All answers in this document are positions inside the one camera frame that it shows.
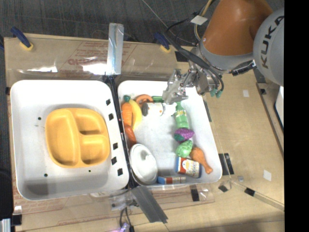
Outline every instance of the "purple object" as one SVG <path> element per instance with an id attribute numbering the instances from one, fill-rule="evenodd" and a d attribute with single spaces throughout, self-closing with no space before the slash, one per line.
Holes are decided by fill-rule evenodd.
<path id="1" fill-rule="evenodd" d="M 182 143 L 194 135 L 194 131 L 187 128 L 179 128 L 174 132 L 174 138 L 177 142 Z"/>

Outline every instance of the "brown drumstick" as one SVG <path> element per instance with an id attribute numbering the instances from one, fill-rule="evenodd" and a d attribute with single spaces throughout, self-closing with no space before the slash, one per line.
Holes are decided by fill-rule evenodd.
<path id="1" fill-rule="evenodd" d="M 202 164 L 207 174 L 210 174 L 213 171 L 212 167 L 210 167 L 208 163 L 206 162 L 205 154 L 202 149 L 198 147 L 194 147 L 191 150 L 190 157 L 192 160 L 197 161 L 198 163 Z"/>

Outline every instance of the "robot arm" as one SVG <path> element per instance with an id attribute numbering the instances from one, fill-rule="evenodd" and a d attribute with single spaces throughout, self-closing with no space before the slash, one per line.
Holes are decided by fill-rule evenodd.
<path id="1" fill-rule="evenodd" d="M 223 74 L 235 76 L 256 68 L 283 86 L 284 8 L 272 12 L 264 0 L 221 0 L 191 52 L 164 35 L 189 60 L 187 73 L 174 70 L 171 75 L 162 96 L 167 104 L 187 99 L 186 87 L 218 98 Z"/>

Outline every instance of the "banana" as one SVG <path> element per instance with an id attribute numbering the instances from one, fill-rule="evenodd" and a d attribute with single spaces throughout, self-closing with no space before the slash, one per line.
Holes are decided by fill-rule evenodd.
<path id="1" fill-rule="evenodd" d="M 141 108 L 135 100 L 130 99 L 129 103 L 132 106 L 132 113 L 133 113 L 133 124 L 132 129 L 134 130 L 142 120 L 142 113 Z"/>

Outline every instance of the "gray floor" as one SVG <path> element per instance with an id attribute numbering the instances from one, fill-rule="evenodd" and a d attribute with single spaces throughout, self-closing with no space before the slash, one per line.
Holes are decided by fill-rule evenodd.
<path id="1" fill-rule="evenodd" d="M 125 40 L 152 43 L 154 33 L 188 18 L 208 0 L 0 0 L 0 34 L 12 37 L 16 26 L 23 32 L 107 39 L 110 22 L 125 27 Z M 283 1 L 269 1 L 276 10 Z M 211 16 L 210 7 L 206 16 Z M 195 43 L 193 24 L 182 28 L 183 45 Z M 0 219 L 10 214 L 11 174 L 5 59 L 0 52 Z"/>

